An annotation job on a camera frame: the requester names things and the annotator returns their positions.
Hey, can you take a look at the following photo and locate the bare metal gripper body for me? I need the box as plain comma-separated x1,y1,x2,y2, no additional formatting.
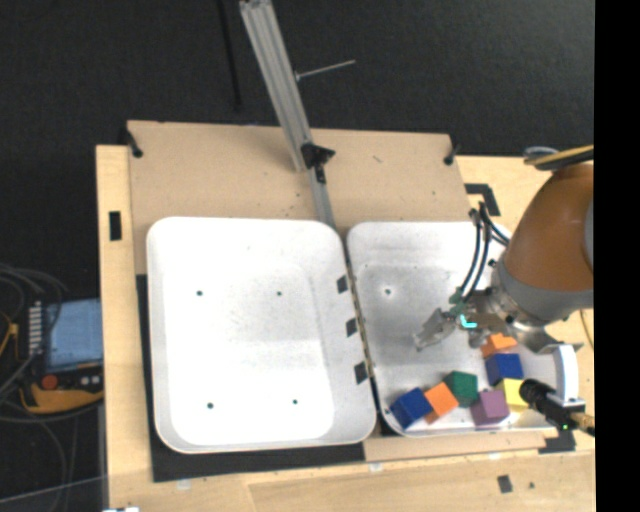
458,288,562,354

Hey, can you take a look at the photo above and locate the orange cube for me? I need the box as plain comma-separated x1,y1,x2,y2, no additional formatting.
423,381,461,425
480,332,519,359

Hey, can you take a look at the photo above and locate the blue cube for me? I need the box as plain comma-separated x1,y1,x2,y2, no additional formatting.
389,387,434,431
484,352,526,387

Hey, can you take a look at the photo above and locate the white plastic tray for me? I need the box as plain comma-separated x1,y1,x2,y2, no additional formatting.
145,215,378,455
345,220,557,439

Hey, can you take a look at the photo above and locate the green cube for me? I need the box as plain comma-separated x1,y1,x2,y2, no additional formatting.
443,370,481,408

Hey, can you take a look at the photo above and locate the yellow cube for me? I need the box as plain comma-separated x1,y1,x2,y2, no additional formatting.
495,377,529,413

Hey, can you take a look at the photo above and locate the thin black and white rod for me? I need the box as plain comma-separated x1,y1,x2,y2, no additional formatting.
344,247,387,419

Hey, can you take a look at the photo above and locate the purple cube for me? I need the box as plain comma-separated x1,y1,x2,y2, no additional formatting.
469,389,512,428

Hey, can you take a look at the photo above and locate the pale brown flat board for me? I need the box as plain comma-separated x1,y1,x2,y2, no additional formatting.
125,119,547,464

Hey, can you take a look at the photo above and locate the black cylinder on white bracket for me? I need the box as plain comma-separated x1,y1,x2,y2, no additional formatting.
518,342,587,432

